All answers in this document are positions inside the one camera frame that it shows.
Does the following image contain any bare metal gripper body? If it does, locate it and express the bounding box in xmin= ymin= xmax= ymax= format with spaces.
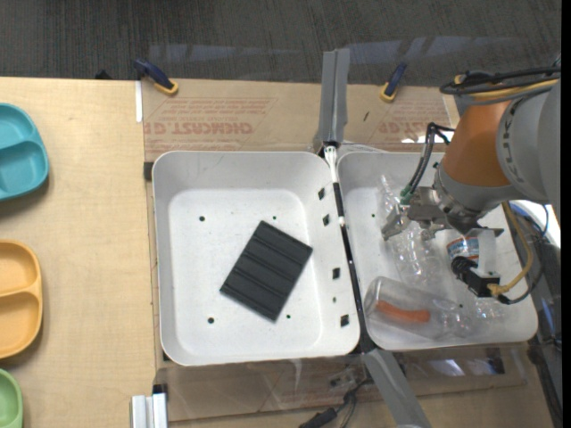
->
xmin=405 ymin=185 xmax=486 ymax=235

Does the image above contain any crumpled clear plastic bottle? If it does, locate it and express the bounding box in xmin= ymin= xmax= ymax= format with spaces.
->
xmin=377 ymin=174 xmax=450 ymax=287

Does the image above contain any clear bottle with blue label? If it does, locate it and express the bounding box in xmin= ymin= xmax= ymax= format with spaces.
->
xmin=445 ymin=234 xmax=482 ymax=263

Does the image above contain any thin black and white rod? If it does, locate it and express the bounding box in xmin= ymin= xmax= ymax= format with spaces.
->
xmin=322 ymin=143 xmax=372 ymax=352

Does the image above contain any white plastic tray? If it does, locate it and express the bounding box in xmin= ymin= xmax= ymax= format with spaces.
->
xmin=151 ymin=150 xmax=361 ymax=367
xmin=336 ymin=150 xmax=540 ymax=353

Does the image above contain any black ribbed rectangular panel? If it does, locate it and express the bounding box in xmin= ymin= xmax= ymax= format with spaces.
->
xmin=219 ymin=219 xmax=314 ymax=323

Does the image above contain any brown cardboard board red print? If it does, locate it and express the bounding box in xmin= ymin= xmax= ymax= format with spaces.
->
xmin=141 ymin=77 xmax=528 ymax=423

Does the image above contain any blue divided plate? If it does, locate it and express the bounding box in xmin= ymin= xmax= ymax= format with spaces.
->
xmin=0 ymin=102 xmax=50 ymax=202

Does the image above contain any orange divided plate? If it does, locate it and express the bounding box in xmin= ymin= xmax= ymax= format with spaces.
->
xmin=0 ymin=239 xmax=45 ymax=360

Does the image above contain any green divided plate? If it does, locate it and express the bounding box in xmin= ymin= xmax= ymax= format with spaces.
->
xmin=0 ymin=367 xmax=24 ymax=428

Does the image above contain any black cylinder on white bracket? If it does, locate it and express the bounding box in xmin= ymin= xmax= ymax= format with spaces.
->
xmin=450 ymin=226 xmax=506 ymax=299

